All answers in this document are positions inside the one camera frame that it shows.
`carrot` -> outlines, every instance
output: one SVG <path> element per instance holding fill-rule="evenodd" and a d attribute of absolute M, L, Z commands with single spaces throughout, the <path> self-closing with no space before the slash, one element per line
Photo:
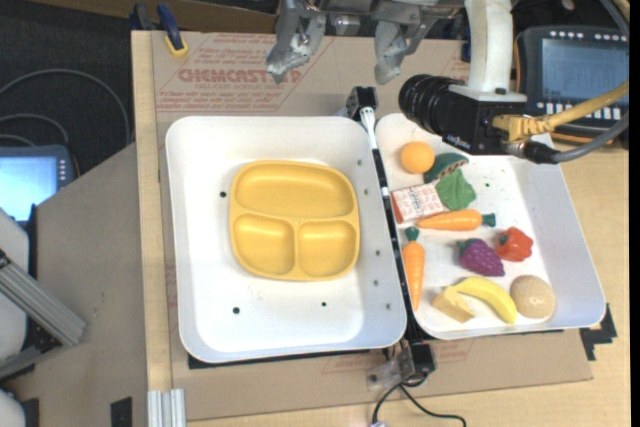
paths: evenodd
<path fill-rule="evenodd" d="M 417 311 L 422 295 L 422 276 L 424 275 L 424 248 L 416 242 L 420 232 L 410 226 L 405 230 L 409 242 L 402 248 L 402 261 L 404 273 L 407 278 L 407 286 L 411 295 L 411 306 Z"/>
<path fill-rule="evenodd" d="M 494 214 L 482 215 L 473 208 L 464 208 L 426 217 L 418 221 L 420 228 L 451 231 L 475 230 L 481 224 L 495 226 L 496 216 Z"/>

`orange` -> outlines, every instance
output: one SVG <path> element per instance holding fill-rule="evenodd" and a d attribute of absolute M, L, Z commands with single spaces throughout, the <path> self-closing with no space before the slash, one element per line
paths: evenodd
<path fill-rule="evenodd" d="M 409 173 L 426 173 L 433 167 L 435 159 L 433 148 L 422 141 L 407 143 L 400 152 L 402 167 Z"/>

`strawberry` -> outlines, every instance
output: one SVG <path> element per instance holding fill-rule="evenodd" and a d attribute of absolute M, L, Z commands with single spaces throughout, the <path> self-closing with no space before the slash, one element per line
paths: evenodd
<path fill-rule="evenodd" d="M 482 276 L 504 276 L 502 260 L 484 240 L 467 239 L 458 242 L 458 247 L 458 261 L 465 269 Z"/>

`screen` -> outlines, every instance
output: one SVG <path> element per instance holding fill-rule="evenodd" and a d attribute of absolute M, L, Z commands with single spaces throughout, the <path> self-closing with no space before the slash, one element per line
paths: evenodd
<path fill-rule="evenodd" d="M 542 92 L 547 99 L 589 100 L 629 79 L 629 48 L 582 41 L 542 41 Z M 628 105 L 629 96 L 617 101 Z"/>
<path fill-rule="evenodd" d="M 32 205 L 57 190 L 56 157 L 0 156 L 0 207 L 17 222 L 28 221 Z"/>

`blue and yellow clamp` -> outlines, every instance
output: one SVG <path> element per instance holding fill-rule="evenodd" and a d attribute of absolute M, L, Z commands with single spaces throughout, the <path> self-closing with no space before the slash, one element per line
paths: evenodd
<path fill-rule="evenodd" d="M 158 16 L 160 17 L 160 27 L 166 32 L 164 40 L 171 54 L 175 57 L 183 57 L 189 52 L 189 46 L 180 34 L 180 29 L 169 6 L 163 2 L 158 4 Z M 138 2 L 133 11 L 129 13 L 129 24 L 131 30 L 153 31 L 157 27 L 151 21 L 147 6 L 144 2 Z"/>

